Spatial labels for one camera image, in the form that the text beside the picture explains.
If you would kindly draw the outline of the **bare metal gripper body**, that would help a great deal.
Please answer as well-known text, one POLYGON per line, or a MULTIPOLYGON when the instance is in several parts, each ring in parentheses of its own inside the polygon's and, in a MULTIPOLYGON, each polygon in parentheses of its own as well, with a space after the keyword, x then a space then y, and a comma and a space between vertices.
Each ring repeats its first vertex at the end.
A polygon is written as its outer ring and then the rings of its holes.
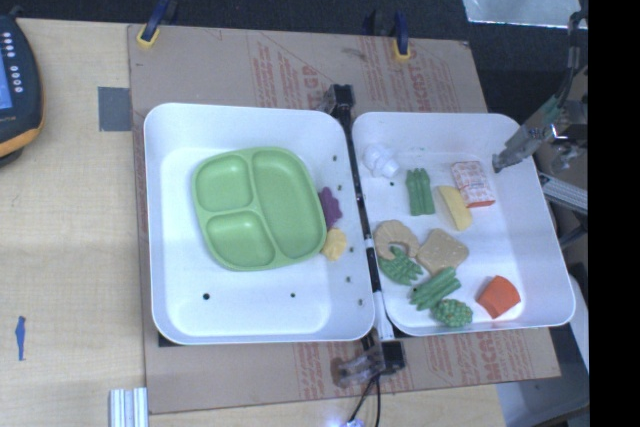
POLYGON ((529 120, 528 133, 535 139, 555 146, 587 147, 588 96, 566 99, 560 103, 552 96, 529 120))

